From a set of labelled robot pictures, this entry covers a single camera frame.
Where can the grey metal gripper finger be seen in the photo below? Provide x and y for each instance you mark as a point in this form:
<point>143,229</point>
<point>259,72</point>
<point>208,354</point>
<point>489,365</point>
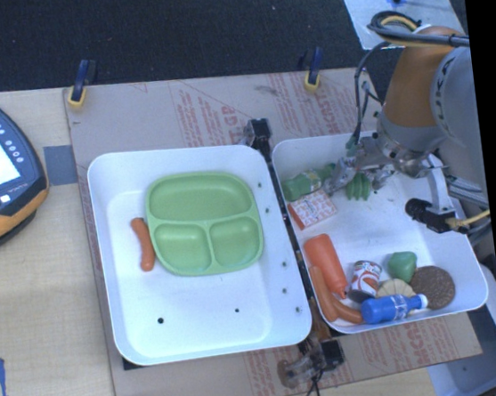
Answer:
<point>382,178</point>
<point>339,177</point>

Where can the orange and white carton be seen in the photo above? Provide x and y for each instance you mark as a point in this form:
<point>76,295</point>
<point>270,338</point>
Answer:
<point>312,209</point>

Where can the green ribbed toy vegetable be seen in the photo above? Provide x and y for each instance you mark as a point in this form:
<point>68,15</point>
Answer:
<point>358,188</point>

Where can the thin black and white rod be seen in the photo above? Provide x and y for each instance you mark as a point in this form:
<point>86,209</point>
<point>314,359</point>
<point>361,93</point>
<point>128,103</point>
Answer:
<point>290,228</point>

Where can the brown cardboard board red print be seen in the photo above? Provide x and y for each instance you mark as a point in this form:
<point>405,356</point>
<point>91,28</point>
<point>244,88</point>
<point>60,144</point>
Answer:
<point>166,113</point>

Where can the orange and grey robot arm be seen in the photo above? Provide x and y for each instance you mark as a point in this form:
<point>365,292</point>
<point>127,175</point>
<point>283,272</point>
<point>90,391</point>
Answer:
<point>414,87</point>

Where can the beige toy bread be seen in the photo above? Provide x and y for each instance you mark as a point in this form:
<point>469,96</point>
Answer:
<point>393,287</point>

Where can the orange squeeze bottle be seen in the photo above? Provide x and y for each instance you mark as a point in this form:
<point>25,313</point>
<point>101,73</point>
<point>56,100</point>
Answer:
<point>325,259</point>

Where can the green plastic bottle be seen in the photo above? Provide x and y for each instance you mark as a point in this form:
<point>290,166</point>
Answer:
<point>300,185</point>

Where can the green toy pepper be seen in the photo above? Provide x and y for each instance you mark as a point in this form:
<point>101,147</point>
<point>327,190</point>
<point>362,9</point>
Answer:
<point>403,265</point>

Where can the brown round biscuit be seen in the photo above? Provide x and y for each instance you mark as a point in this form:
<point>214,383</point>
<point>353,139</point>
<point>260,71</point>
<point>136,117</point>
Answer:
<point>434,286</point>

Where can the orange and white can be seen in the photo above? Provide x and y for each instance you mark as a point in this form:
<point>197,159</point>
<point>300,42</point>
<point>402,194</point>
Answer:
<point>365,277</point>

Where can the blue bottle white cap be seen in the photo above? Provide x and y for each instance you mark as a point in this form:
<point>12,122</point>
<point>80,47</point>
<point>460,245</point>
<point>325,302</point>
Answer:
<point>385,309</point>

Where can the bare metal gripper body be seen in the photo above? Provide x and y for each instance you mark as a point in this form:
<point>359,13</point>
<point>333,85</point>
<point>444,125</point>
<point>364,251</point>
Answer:
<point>375,154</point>

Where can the orange sausage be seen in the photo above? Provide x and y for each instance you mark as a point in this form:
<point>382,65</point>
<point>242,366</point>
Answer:
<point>145,245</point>
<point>323,295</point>
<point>348,313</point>

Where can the black cylinder on white bracket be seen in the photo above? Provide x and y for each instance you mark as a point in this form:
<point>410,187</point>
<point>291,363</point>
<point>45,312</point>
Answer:
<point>438,214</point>

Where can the green divided plate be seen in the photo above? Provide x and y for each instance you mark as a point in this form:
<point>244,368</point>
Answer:
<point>199,198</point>

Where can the white plastic tray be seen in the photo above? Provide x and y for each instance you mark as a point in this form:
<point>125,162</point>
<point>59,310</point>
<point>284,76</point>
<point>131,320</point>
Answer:
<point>199,315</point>
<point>382,230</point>

